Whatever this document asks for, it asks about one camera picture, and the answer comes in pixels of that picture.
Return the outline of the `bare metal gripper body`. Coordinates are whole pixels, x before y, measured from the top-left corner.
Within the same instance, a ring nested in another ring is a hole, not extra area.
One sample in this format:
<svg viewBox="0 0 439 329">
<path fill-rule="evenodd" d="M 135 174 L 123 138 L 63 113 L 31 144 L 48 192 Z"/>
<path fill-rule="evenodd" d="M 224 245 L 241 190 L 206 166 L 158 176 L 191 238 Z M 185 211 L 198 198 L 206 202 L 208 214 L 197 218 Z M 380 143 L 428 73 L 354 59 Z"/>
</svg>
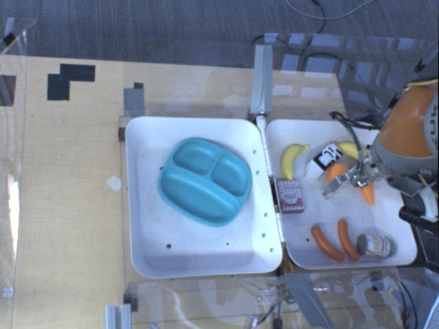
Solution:
<svg viewBox="0 0 439 329">
<path fill-rule="evenodd" d="M 391 176 L 391 170 L 371 155 L 356 159 L 360 163 L 358 170 L 348 170 L 346 177 L 348 183 L 357 188 L 363 188 L 372 182 L 385 180 Z"/>
</svg>

